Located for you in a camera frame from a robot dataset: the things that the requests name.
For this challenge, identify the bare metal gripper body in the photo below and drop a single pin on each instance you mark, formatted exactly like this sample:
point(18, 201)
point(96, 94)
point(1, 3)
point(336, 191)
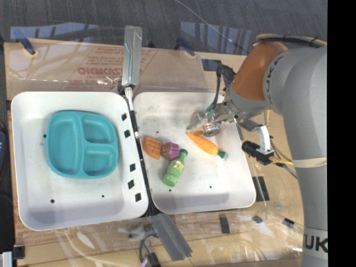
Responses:
point(226, 115)

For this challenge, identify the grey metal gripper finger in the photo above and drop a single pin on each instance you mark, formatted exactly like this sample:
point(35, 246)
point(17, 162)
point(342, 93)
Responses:
point(198, 116)
point(194, 124)

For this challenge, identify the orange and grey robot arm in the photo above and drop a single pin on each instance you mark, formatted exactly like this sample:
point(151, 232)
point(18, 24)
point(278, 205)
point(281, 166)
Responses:
point(303, 99)

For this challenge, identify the small silver can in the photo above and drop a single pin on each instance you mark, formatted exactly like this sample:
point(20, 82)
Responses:
point(212, 130)

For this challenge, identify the orange carrot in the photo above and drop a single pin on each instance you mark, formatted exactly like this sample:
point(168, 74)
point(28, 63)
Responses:
point(204, 145)

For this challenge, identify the purple cupcake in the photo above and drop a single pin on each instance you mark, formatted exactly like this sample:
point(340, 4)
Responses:
point(170, 150)

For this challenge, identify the orange waffle biscuit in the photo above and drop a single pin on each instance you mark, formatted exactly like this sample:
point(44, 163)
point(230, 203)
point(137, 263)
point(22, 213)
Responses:
point(152, 147)

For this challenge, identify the green bottle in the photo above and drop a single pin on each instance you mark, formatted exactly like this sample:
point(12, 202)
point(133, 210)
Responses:
point(174, 170)

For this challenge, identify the brown cardboard board red print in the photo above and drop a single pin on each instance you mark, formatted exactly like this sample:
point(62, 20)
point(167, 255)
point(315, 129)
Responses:
point(172, 65)

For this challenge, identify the white plastic tray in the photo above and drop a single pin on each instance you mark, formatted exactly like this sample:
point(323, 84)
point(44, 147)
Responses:
point(83, 204)
point(200, 182)

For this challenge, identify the blue divided plate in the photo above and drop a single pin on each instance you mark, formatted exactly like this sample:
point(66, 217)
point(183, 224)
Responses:
point(66, 143)

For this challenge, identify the black cylinder on white bracket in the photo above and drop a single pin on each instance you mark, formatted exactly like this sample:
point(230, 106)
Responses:
point(260, 153)

